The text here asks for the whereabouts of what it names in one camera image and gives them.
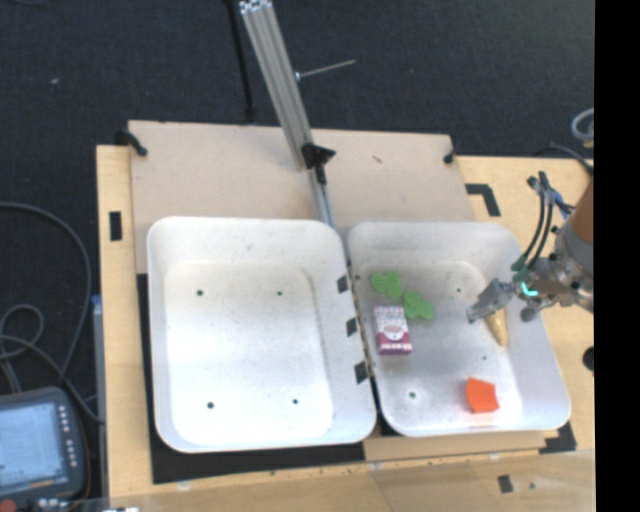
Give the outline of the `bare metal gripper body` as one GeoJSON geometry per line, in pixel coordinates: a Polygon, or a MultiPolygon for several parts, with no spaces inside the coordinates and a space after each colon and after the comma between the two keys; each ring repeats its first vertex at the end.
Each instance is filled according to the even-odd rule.
{"type": "Polygon", "coordinates": [[[512,266],[516,295],[526,306],[520,317],[532,321],[544,309],[578,306],[594,313],[593,266],[571,255],[552,253],[532,265],[520,257],[512,266]]]}

